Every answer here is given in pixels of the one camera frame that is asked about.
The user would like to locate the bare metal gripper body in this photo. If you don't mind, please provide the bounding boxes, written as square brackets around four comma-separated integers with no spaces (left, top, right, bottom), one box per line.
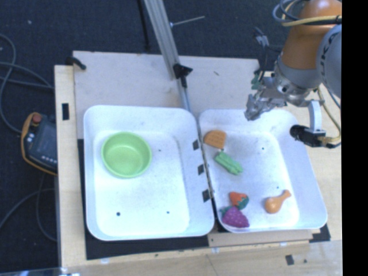
[256,77,315,109]

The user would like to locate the orange biscuit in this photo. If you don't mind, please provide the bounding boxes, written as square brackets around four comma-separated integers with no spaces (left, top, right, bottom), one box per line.
[203,129,227,150]

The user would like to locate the green asparagus bundle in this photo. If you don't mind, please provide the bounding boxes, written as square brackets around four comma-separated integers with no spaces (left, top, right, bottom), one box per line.
[214,151,244,176]

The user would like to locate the white plastic tray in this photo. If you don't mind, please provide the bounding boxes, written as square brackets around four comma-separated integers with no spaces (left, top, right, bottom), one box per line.
[198,108,329,234]
[83,105,216,242]

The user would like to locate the thin black and white rod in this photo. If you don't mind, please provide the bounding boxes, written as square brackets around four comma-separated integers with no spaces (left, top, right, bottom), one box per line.
[179,78,216,202]

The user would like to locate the black block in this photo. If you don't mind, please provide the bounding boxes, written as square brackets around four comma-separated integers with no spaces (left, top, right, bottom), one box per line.
[172,63,194,81]

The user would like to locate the red strawberry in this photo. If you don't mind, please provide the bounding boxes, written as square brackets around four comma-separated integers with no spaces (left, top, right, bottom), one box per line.
[228,191,250,211]

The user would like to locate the orange chicken drumstick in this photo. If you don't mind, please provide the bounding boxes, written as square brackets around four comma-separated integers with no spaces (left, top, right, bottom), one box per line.
[264,189,292,214]

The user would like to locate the purple grapes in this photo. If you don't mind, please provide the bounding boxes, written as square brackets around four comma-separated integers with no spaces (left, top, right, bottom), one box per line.
[220,205,251,229]

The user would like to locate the pale flat board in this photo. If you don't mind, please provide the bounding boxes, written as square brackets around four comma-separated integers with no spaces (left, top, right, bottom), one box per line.
[71,50,321,248]

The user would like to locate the green bowl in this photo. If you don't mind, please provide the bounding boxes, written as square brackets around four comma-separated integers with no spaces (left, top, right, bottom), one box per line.
[100,131,153,179]

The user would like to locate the black cylinder on white bracket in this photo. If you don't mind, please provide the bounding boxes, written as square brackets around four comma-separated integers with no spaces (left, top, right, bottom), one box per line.
[289,99,328,149]

